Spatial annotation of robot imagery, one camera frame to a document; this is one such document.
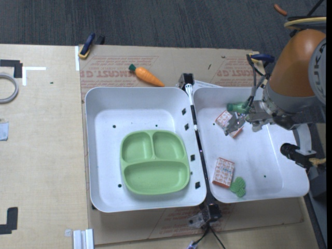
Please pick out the black cylinder on white bracket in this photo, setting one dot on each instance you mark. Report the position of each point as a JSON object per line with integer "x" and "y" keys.
{"x": 293, "y": 152}

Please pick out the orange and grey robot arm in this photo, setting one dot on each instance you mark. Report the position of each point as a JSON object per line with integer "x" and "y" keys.
{"x": 295, "y": 69}

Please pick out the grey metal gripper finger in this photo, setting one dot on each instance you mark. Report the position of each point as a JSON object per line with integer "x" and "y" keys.
{"x": 259, "y": 126}
{"x": 234, "y": 123}

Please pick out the green divided plate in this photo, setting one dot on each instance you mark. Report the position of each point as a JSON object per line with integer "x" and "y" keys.
{"x": 155, "y": 175}

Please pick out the white paper sheet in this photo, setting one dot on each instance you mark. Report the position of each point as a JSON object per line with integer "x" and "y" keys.
{"x": 205, "y": 84}

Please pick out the brown cardboard board red print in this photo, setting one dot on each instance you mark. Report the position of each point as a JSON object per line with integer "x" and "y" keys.
{"x": 168, "y": 61}

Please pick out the green grapes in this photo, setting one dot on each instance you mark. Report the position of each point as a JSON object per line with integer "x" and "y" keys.
{"x": 238, "y": 187}

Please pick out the white plastic tray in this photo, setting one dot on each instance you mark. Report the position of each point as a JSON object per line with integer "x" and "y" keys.
{"x": 109, "y": 139}
{"x": 259, "y": 159}

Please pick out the orange carrot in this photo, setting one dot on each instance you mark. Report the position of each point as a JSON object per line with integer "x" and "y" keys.
{"x": 146, "y": 75}

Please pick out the thin black and white rod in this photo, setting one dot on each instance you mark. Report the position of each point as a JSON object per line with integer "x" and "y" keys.
{"x": 199, "y": 144}

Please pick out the orange and white carton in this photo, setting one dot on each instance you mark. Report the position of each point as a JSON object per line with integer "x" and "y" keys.
{"x": 222, "y": 118}
{"x": 223, "y": 172}

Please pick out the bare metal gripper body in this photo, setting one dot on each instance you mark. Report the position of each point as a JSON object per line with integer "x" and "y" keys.
{"x": 262, "y": 113}

